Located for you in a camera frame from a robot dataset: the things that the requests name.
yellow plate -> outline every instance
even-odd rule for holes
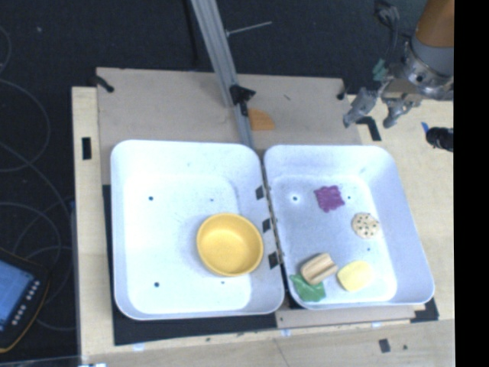
[[[223,276],[239,276],[260,264],[263,241],[248,219],[234,213],[218,213],[199,227],[197,250],[210,271]]]

screen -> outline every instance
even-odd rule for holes
[[[33,280],[32,274],[0,260],[0,328]]]

black clip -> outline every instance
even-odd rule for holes
[[[248,117],[248,107],[246,106],[246,102],[249,101],[256,91],[252,89],[245,89],[244,87],[238,86],[234,84],[229,87],[229,92],[231,93],[232,102],[236,105],[239,105],[241,109],[241,114]]]

handheld device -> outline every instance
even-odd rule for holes
[[[0,353],[12,349],[31,327],[49,280],[45,268],[0,248]]]

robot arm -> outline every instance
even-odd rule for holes
[[[395,14],[390,19],[397,24]],[[367,115],[377,99],[387,105],[384,127],[420,105],[423,99],[452,100],[454,89],[455,0],[428,0],[416,31],[406,42],[403,58],[376,67],[380,89],[362,88],[343,118],[345,127]]]

